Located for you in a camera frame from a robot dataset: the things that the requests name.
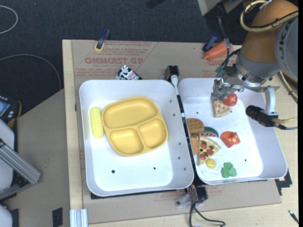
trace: blue clamp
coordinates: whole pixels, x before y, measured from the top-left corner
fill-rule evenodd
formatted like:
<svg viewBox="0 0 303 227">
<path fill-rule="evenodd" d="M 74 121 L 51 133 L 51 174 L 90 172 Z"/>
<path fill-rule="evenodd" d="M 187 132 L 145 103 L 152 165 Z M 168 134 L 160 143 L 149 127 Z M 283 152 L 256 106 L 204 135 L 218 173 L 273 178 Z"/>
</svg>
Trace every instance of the blue clamp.
<svg viewBox="0 0 303 227">
<path fill-rule="evenodd" d="M 104 48 L 104 41 L 107 40 L 109 38 L 110 35 L 110 29 L 108 28 L 103 28 L 101 36 L 99 41 L 96 42 L 95 44 L 95 51 L 96 52 L 101 52 Z"/>
<path fill-rule="evenodd" d="M 216 39 L 219 37 L 218 33 L 214 33 L 212 37 L 209 39 L 209 41 L 203 46 L 202 51 L 206 52 L 209 51 L 212 48 L 213 43 L 216 41 Z"/>
</svg>

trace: toy food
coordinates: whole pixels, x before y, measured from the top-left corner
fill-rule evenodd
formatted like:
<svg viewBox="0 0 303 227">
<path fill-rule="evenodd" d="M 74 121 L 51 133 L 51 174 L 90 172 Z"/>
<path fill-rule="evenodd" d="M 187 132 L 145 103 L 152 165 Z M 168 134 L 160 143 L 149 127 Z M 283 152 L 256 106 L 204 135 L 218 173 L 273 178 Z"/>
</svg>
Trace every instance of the toy food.
<svg viewBox="0 0 303 227">
<path fill-rule="evenodd" d="M 204 131 L 204 124 L 201 120 L 195 118 L 186 119 L 188 131 L 190 134 L 201 133 Z"/>
<path fill-rule="evenodd" d="M 222 167 L 221 173 L 222 177 L 224 178 L 228 178 L 230 176 L 237 176 L 237 171 L 230 162 L 224 163 L 224 167 Z"/>
<path fill-rule="evenodd" d="M 210 138 L 200 136 L 199 165 L 203 164 L 209 157 L 216 153 L 221 147 Z"/>
<path fill-rule="evenodd" d="M 200 136 L 206 136 L 206 137 L 219 137 L 218 132 L 211 128 L 211 127 L 207 127 L 205 126 L 204 131 L 202 133 L 199 134 Z"/>
<path fill-rule="evenodd" d="M 190 136 L 191 147 L 193 148 L 193 154 L 196 155 L 199 153 L 199 135 L 193 134 Z"/>
<path fill-rule="evenodd" d="M 101 122 L 101 111 L 98 107 L 93 107 L 90 110 L 90 125 L 93 136 L 95 138 L 101 138 L 103 135 L 103 126 Z"/>
<path fill-rule="evenodd" d="M 221 134 L 220 139 L 228 148 L 240 143 L 237 132 L 225 131 Z"/>
<path fill-rule="evenodd" d="M 208 159 L 205 164 L 211 169 L 216 167 L 216 162 L 213 159 Z"/>
<path fill-rule="evenodd" d="M 130 69 L 127 65 L 124 65 L 116 74 L 117 80 L 142 80 L 142 78 Z"/>
<path fill-rule="evenodd" d="M 212 60 L 222 55 L 227 54 L 227 49 L 225 46 L 225 41 L 221 41 L 220 43 L 216 44 L 213 48 L 205 52 L 204 59 Z"/>
<path fill-rule="evenodd" d="M 223 117 L 227 114 L 229 114 L 232 110 L 230 107 L 225 105 L 222 101 L 220 100 L 212 100 L 213 102 L 213 112 L 214 112 L 214 117 Z"/>
<path fill-rule="evenodd" d="M 235 106 L 237 104 L 237 101 L 238 97 L 235 93 L 227 95 L 227 98 L 222 100 L 222 102 L 229 107 Z"/>
</svg>

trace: red tomato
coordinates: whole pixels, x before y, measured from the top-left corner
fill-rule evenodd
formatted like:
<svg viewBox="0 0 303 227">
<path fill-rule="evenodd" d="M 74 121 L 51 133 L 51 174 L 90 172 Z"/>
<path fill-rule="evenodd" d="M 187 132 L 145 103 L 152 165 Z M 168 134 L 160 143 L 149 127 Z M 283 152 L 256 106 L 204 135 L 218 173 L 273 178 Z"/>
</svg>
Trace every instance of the red tomato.
<svg viewBox="0 0 303 227">
<path fill-rule="evenodd" d="M 238 97 L 235 93 L 227 95 L 227 99 L 222 100 L 222 102 L 229 107 L 235 106 L 237 104 L 237 101 Z"/>
</svg>

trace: yellow plate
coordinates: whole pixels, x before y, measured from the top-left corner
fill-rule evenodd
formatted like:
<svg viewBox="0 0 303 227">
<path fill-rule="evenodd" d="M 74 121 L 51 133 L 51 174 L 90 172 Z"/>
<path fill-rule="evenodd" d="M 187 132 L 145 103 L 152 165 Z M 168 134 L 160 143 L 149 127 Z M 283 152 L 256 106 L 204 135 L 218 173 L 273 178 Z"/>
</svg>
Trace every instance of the yellow plate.
<svg viewBox="0 0 303 227">
<path fill-rule="evenodd" d="M 143 96 L 107 105 L 101 120 L 111 146 L 123 156 L 135 156 L 162 146 L 168 138 L 157 105 Z"/>
</svg>

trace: pizza slice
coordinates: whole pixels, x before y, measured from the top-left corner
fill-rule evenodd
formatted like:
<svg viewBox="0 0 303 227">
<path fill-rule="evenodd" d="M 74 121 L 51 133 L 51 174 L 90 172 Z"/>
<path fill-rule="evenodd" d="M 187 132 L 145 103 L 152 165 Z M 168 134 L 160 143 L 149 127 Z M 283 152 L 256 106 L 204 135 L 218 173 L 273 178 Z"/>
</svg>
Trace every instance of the pizza slice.
<svg viewBox="0 0 303 227">
<path fill-rule="evenodd" d="M 199 165 L 203 164 L 214 153 L 216 153 L 221 147 L 219 144 L 206 136 L 200 136 L 199 146 Z"/>
<path fill-rule="evenodd" d="M 213 102 L 213 111 L 215 118 L 223 117 L 232 111 L 229 106 L 225 105 L 220 100 L 215 100 L 215 101 L 212 100 L 212 102 Z"/>
</svg>

